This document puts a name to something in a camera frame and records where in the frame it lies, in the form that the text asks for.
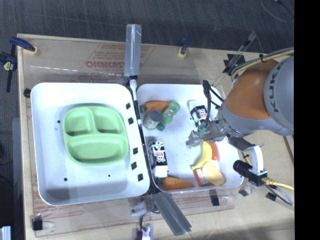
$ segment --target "white sink basin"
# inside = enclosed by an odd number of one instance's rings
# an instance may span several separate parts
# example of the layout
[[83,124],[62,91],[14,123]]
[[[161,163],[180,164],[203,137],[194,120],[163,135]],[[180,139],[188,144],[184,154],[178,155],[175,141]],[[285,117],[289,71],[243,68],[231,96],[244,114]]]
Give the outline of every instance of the white sink basin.
[[[149,189],[132,96],[112,83],[40,83],[31,91],[32,121],[38,190],[53,206],[137,197]],[[63,119],[67,111],[103,106],[118,112],[129,139],[129,154],[122,160],[83,165],[67,153]]]
[[[180,110],[173,121],[163,131],[147,130],[144,126],[142,130],[146,145],[154,141],[164,143],[168,175],[193,183],[193,187],[183,189],[184,193],[235,188],[243,182],[243,177],[240,177],[233,169],[234,162],[239,159],[238,151],[224,139],[215,143],[219,159],[214,162],[214,165],[224,176],[225,183],[219,186],[199,186],[197,183],[191,165],[194,165],[201,157],[202,147],[199,145],[187,148],[186,141],[190,132],[197,130],[190,114],[189,102],[198,101],[207,105],[208,101],[203,90],[204,88],[200,84],[143,84],[138,88],[136,94],[140,106],[148,101],[175,101],[180,105]],[[212,99],[217,104],[221,103],[214,95]],[[146,114],[141,115],[141,120],[144,119]],[[210,110],[211,120],[216,115],[217,110],[212,106]],[[167,190],[167,192],[178,193],[181,192],[181,189]]]

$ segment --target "yellow banana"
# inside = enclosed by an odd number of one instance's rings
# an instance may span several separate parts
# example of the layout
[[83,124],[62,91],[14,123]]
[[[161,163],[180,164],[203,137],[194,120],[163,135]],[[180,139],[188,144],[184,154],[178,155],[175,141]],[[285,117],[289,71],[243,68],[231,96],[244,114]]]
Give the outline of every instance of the yellow banana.
[[202,167],[202,173],[208,181],[216,186],[220,186],[226,182],[222,173],[213,165],[213,163],[206,162]]
[[192,170],[202,168],[204,164],[212,159],[212,148],[210,144],[206,141],[202,142],[202,156],[200,160],[193,166],[191,166]]

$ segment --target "green plate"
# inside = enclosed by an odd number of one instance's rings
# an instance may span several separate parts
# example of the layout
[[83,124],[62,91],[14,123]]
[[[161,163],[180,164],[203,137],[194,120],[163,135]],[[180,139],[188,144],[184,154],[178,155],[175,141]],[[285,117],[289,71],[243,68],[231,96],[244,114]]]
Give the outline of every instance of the green plate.
[[124,159],[129,140],[121,115],[104,106],[70,109],[63,119],[63,137],[71,159],[81,165],[103,165]]

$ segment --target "toy bottle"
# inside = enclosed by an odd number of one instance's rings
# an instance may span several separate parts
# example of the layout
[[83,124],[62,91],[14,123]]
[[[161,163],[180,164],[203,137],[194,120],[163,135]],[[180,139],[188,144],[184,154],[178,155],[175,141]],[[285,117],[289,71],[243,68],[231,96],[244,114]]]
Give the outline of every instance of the toy bottle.
[[180,110],[180,105],[175,101],[171,101],[169,103],[169,106],[165,109],[165,111],[162,114],[161,123],[159,123],[156,128],[159,131],[163,131],[166,125],[172,122],[172,120],[174,119],[174,116],[179,110]]

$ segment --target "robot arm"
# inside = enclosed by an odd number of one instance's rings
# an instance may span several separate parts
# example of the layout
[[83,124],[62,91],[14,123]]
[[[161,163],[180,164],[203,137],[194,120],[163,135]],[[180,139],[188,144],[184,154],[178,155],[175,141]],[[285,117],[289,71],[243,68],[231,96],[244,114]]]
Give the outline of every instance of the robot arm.
[[[203,81],[205,94],[209,91],[207,83]],[[246,171],[253,183],[263,184],[261,178],[267,176],[267,171],[263,169],[260,146],[249,143],[244,137],[258,130],[281,136],[294,134],[294,56],[280,63],[267,60],[247,68],[233,82],[230,93],[217,109],[214,120],[191,132],[187,147],[195,147],[205,140],[215,142],[226,138],[243,154],[251,152],[253,165]],[[241,175],[245,167],[240,160],[233,165]]]

